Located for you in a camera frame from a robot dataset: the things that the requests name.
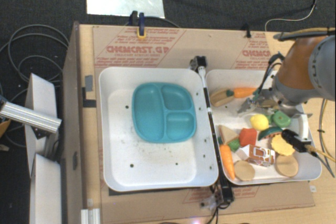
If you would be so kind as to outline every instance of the white cable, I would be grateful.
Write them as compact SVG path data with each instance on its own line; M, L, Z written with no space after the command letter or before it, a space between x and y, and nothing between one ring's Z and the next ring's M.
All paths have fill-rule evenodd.
M311 8L310 13L306 17L304 17L304 18L301 18L301 19L282 19L282 18L277 18L277 19L268 20L265 23L265 32L267 32L267 25L268 25L268 23L271 22L271 21L274 21L274 20L284 20L284 21L287 21L287 22L298 22L298 21L307 19L313 13L313 11L314 11L314 9L316 7L316 2L317 2L317 0L315 0L315 3L313 3L313 6Z

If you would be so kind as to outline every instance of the black carpet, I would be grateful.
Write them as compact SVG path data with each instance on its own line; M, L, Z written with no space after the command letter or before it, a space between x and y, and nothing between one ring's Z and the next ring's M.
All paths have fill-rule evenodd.
M165 16L184 28L241 29L249 24L251 30L264 30L272 18L303 18L310 12L313 0L163 0ZM86 14L86 0L0 0L0 48L13 32L29 24L46 24L70 36L73 22L86 24L124 25L126 17ZM166 22L148 20L150 26L167 26ZM335 26L335 0L317 0L311 16L300 22L271 22L270 31L293 31L311 27ZM62 66L65 50L54 41L29 37L12 46L13 59L18 64L24 57L39 54L52 57ZM8 63L6 50L0 53L0 83L9 100L22 91L22 82ZM34 72L48 78L57 73L56 67L42 59L22 66L25 75ZM24 94L15 99L24 104ZM24 144L23 130L8 134L17 143ZM28 223L29 175L25 150L13 146L3 137L0 144L10 147L0 152L0 223Z

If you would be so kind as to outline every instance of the toy carrot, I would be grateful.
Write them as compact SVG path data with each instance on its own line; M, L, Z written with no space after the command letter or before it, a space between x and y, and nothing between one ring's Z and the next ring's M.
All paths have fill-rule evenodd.
M219 151L221 152L220 156L222 158L223 165L227 172L229 173L229 176L231 179L235 179L235 169L233 165L233 159L231 154L231 149L228 145L220 145Z
M253 94L253 92L257 90L257 88L235 88L233 90L235 98L245 98Z

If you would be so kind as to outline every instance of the yellow lemon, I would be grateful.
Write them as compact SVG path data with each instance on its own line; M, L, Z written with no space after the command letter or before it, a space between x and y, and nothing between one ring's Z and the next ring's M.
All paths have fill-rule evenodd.
M265 115L256 114L250 118L252 127L257 131L266 130L269 127L268 119Z

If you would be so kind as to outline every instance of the teal plate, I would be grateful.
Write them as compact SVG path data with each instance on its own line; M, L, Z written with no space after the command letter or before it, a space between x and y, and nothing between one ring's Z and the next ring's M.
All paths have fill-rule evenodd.
M132 97L136 133L152 143L182 142L195 134L196 115L190 93L171 83L145 83Z

